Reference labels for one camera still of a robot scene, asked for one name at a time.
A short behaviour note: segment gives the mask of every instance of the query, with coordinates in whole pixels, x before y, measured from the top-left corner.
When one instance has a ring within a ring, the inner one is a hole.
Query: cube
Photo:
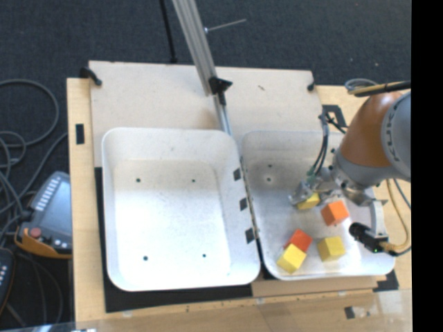
[[[326,237],[317,243],[317,248],[322,261],[335,261],[346,253],[339,236]]]
[[[299,267],[301,267],[305,258],[306,253],[290,243],[278,259],[277,265],[288,273],[294,273]]]
[[[306,201],[297,203],[297,208],[299,210],[311,209],[320,203],[320,197],[317,192],[314,192]]]
[[[340,224],[349,217],[349,212],[343,201],[329,203],[320,212],[328,226]]]
[[[291,236],[291,238],[286,242],[284,248],[288,247],[291,243],[301,249],[303,252],[307,252],[307,249],[311,245],[312,237],[310,237],[306,232],[301,229],[297,229]]]

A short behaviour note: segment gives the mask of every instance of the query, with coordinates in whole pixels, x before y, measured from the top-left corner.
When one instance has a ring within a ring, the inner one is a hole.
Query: orange block
[[[288,247],[291,243],[301,249],[303,252],[306,252],[309,248],[309,245],[312,242],[312,237],[310,237],[306,232],[301,229],[297,229],[291,236],[291,238],[286,242],[284,248]]]
[[[328,226],[339,224],[349,217],[349,212],[343,201],[329,203],[320,212]]]

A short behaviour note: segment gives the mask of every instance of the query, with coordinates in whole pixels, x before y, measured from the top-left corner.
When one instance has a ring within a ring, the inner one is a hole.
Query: black tape
[[[248,201],[246,200],[246,198],[243,198],[240,201],[240,211],[245,210],[247,207],[248,207]]]
[[[372,289],[374,293],[379,291],[397,291],[399,289],[399,281],[394,270],[386,275],[386,281],[377,282],[377,287]]]
[[[252,241],[254,241],[255,236],[254,236],[254,230],[252,228],[246,230],[244,233],[246,235],[246,242],[247,243],[251,243]]]
[[[240,169],[236,169],[234,171],[234,181],[238,181],[239,179],[241,179],[242,177],[242,173],[240,171]]]
[[[77,145],[84,144],[84,125],[76,124],[75,125],[75,141]]]
[[[352,308],[352,306],[345,307],[345,314],[346,314],[346,318],[348,320],[355,318],[355,313],[354,313],[354,309]]]

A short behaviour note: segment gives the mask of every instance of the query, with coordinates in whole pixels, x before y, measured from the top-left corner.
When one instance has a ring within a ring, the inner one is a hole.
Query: metal pole
[[[192,60],[197,67],[204,92],[206,95],[212,95],[213,90],[210,87],[209,80],[212,77],[217,77],[217,72],[195,0],[172,0],[172,3],[185,35]],[[219,95],[213,97],[221,129],[232,135],[226,105],[220,103]]]

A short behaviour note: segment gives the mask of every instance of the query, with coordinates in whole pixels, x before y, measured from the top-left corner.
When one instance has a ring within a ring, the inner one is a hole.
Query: black cable
[[[5,156],[6,156],[6,163],[0,164],[0,169],[2,169],[2,168],[6,169],[5,177],[8,178],[11,173],[11,167],[12,167],[11,153],[9,151],[7,144],[3,141],[2,138],[0,138],[0,146],[4,150]]]
[[[26,193],[25,194],[25,196],[33,196],[34,194],[36,193],[36,191],[31,191],[31,192],[28,192],[28,193]],[[25,206],[25,208],[26,209],[28,209],[29,208],[29,205],[30,205],[30,203],[28,203],[28,205],[26,205]],[[16,217],[18,217],[18,214],[17,214],[17,207],[15,207],[14,208],[15,210],[14,210],[14,213],[15,213],[15,215],[14,216],[16,216]],[[22,213],[21,214],[21,217],[22,217],[22,219],[23,220],[26,220],[26,216]],[[8,219],[7,220],[12,220],[12,210],[10,210],[10,215],[8,215]],[[16,233],[16,230],[13,230],[13,231],[5,231],[4,233],[3,233],[3,236],[5,237],[5,236],[15,236],[15,233]],[[5,244],[6,244],[6,238],[2,241],[1,239],[0,239],[0,247],[4,247],[5,246]]]
[[[328,113],[326,113],[326,119],[327,122],[330,123],[331,125],[334,125],[334,127],[336,127],[337,130],[339,130],[343,134],[346,134],[346,130],[344,130],[343,127],[341,127],[333,118],[331,118],[331,116]]]
[[[388,253],[389,253],[389,255],[391,255],[391,256],[393,256],[393,257],[399,257],[399,256],[402,256],[402,255],[408,253],[408,252],[411,251],[412,249],[413,249],[413,247],[412,247],[412,245],[411,245],[411,246],[409,246],[407,249],[405,249],[405,251],[402,251],[402,252],[389,251]]]
[[[34,259],[32,259],[30,254],[28,254],[28,257],[31,261],[31,264],[33,265],[35,277],[37,278],[37,285],[39,286],[39,290],[40,290],[40,298],[42,299],[43,323],[45,324],[45,323],[48,323],[49,321],[48,321],[48,307],[46,304],[46,296],[44,294],[42,277],[40,276],[40,273],[37,269],[37,264],[35,263]]]
[[[14,216],[12,219],[10,219],[10,220],[9,220],[9,221],[3,226],[3,228],[2,228],[1,231],[0,231],[0,242],[1,242],[1,240],[3,239],[3,236],[4,236],[4,234],[6,233],[7,229],[8,229],[12,224],[16,223],[17,220],[19,220],[21,217],[22,217],[21,215]]]
[[[329,138],[329,127],[327,125],[326,119],[325,119],[325,110],[322,111],[322,113],[319,115],[319,119],[322,124],[322,130],[323,130],[323,139],[322,144],[320,148],[320,152],[318,153],[317,159],[315,160],[314,164],[311,166],[310,170],[308,171],[308,176],[311,177],[313,175],[317,175],[326,159],[327,154],[327,144],[328,144],[328,138]]]
[[[37,137],[36,139],[33,140],[29,140],[26,142],[26,146],[31,146],[31,145],[35,145],[39,142],[41,142],[42,140],[46,139],[55,129],[55,127],[57,126],[59,117],[60,117],[60,109],[58,106],[58,102],[57,99],[55,98],[54,94],[51,92],[51,90],[49,90],[47,87],[43,86],[42,84],[40,84],[39,82],[36,81],[32,81],[32,80],[27,80],[27,79],[10,79],[10,80],[4,80],[0,82],[0,88],[1,87],[5,87],[5,86],[10,86],[10,85],[28,85],[28,86],[33,86],[36,87],[37,89],[42,90],[43,92],[45,92],[45,94],[51,99],[54,107],[55,107],[55,117],[53,120],[52,125],[49,127],[49,129],[41,136]]]
[[[38,267],[43,273],[45,273],[46,276],[48,276],[49,279],[53,282],[55,290],[57,291],[58,298],[59,298],[59,308],[58,308],[58,312],[57,312],[57,318],[55,319],[54,324],[59,323],[60,320],[62,319],[64,304],[63,304],[62,289],[60,288],[60,285],[58,284],[56,278],[54,278],[54,276],[45,267],[43,267],[43,265],[41,265],[39,262],[35,261],[34,259],[27,257],[21,253],[17,253],[17,256],[22,259],[25,259],[26,261],[28,261],[30,263],[34,263],[36,265],[36,267]]]
[[[3,139],[1,138],[1,136],[4,136],[4,135],[16,137],[20,141],[20,144],[19,145],[18,144],[13,144],[13,145],[8,144],[7,142],[3,141]],[[20,136],[18,133],[15,133],[14,131],[0,131],[0,141],[1,141],[1,147],[3,148],[3,151],[5,152],[6,157],[9,158],[9,159],[7,159],[6,163],[4,163],[4,164],[0,163],[0,169],[12,167],[12,166],[20,163],[21,160],[23,160],[23,158],[26,154],[27,145],[26,145],[26,142],[22,136]],[[22,148],[20,156],[18,158],[11,158],[11,153],[10,153],[11,147],[14,147],[14,148],[21,147]]]
[[[15,191],[14,187],[10,184],[9,180],[3,175],[3,173],[0,171],[0,183],[3,185],[3,187],[7,187],[14,197],[14,201],[11,201],[7,207],[12,207],[12,204],[17,205],[17,208],[19,210],[19,214],[23,214],[23,207],[21,206],[20,196]]]
[[[67,138],[68,134],[64,133],[62,134],[51,146],[51,148],[46,152],[45,156],[43,157],[43,160],[41,161],[39,167],[37,168],[37,171],[35,171],[33,177],[28,182],[28,184],[25,186],[25,188],[18,194],[18,198],[22,198],[30,189],[30,187],[33,185],[34,181],[37,179],[38,175],[40,174],[41,170],[43,169],[43,166],[46,164],[46,161],[48,160],[49,156],[53,153],[55,148],[65,139]],[[9,203],[7,206],[0,209],[0,214],[3,214],[6,210],[9,210],[13,205],[15,204],[15,201]]]
[[[15,308],[13,308],[9,302],[6,303],[6,308],[8,309],[11,316],[14,317],[14,319],[19,323],[19,325],[22,328],[26,327],[26,323],[24,322],[24,320],[21,318],[21,316],[18,314],[18,312],[16,312]]]

